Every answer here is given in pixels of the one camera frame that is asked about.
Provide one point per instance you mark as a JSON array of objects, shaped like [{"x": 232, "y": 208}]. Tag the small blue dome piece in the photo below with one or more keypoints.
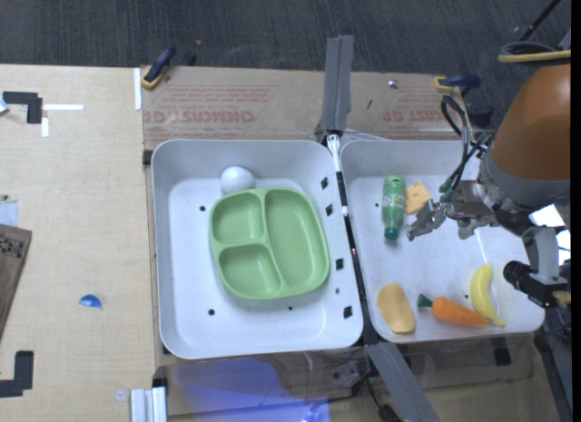
[{"x": 90, "y": 301}]

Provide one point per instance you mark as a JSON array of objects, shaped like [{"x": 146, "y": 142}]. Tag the green divided plate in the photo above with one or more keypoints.
[{"x": 290, "y": 238}]

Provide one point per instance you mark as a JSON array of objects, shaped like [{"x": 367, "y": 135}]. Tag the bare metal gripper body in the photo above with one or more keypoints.
[{"x": 472, "y": 207}]

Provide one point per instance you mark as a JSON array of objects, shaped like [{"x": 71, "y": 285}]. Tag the orange carrot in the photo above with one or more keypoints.
[{"x": 456, "y": 312}]

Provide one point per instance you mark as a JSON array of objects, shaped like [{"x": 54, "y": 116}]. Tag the brown cardboard board red print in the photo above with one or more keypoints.
[{"x": 281, "y": 107}]

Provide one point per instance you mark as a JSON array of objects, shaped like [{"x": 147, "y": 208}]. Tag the yellow oval toy bread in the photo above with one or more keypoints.
[{"x": 396, "y": 309}]

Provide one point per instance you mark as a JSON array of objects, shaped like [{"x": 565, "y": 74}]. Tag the brown paper packet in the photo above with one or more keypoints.
[{"x": 11, "y": 266}]

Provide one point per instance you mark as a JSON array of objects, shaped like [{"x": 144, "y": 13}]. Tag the black cylinder on white bracket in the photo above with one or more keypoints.
[{"x": 540, "y": 270}]

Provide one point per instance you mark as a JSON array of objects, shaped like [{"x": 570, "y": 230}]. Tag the green plastic bottle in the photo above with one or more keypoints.
[{"x": 393, "y": 202}]

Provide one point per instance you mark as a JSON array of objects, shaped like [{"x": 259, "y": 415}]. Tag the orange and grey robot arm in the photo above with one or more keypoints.
[{"x": 535, "y": 139}]

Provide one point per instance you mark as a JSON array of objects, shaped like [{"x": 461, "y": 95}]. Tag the yellow cheese wedge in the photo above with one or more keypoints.
[{"x": 415, "y": 198}]

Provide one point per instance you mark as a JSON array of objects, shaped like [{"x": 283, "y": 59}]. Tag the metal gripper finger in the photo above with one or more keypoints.
[
  {"x": 434, "y": 212},
  {"x": 422, "y": 229}
]

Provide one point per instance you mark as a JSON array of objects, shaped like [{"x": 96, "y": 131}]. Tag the white plastic tray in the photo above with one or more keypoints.
[
  {"x": 190, "y": 311},
  {"x": 436, "y": 266}
]

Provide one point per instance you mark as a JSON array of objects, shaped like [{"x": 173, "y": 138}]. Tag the thin black and white rod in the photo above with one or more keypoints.
[{"x": 347, "y": 225}]

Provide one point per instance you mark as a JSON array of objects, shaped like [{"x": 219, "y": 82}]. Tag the yellow banana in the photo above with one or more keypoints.
[{"x": 481, "y": 291}]

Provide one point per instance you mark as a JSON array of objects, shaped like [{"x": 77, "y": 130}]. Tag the white ball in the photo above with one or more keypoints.
[{"x": 237, "y": 179}]

